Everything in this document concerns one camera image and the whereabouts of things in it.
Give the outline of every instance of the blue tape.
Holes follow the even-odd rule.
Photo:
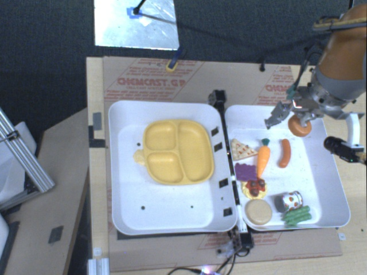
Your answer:
[[[126,9],[127,15],[131,18],[131,19],[137,19],[139,17],[142,16],[142,12],[141,10],[139,10],[138,14],[134,14],[134,7],[129,7]]]
[[[169,69],[173,69],[175,64],[177,63],[177,60],[179,59],[180,55],[182,54],[183,52],[183,48],[180,46],[177,51],[174,53],[172,59],[171,59],[171,62],[170,64],[168,65],[168,68]]]

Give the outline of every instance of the cardboard sheet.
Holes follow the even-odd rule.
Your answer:
[[[294,81],[295,66],[180,61],[167,73],[167,60],[150,58],[103,59],[104,114],[118,100],[205,103],[214,89],[227,93],[226,107],[233,104],[275,105],[286,98]],[[105,117],[106,143],[109,141]],[[106,164],[110,152],[106,151]],[[221,264],[216,249],[228,242],[227,233],[127,237],[118,234],[111,220],[111,171],[106,166],[108,243],[112,272]],[[238,262],[340,256],[335,229],[273,231],[254,234],[255,247]]]

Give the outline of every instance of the purple toy food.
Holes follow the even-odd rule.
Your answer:
[[[239,164],[235,165],[235,172],[237,180],[247,182],[249,180],[256,180],[256,166]]]

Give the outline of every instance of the toy carrot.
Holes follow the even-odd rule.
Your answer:
[[[257,154],[257,178],[260,178],[263,174],[270,158],[270,148],[268,147],[270,140],[262,139],[261,142],[263,143],[263,145],[259,148]]]

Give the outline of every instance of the toy sausage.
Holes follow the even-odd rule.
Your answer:
[[[289,140],[283,139],[282,147],[283,147],[283,157],[279,162],[279,167],[286,168],[291,159],[291,144]]]

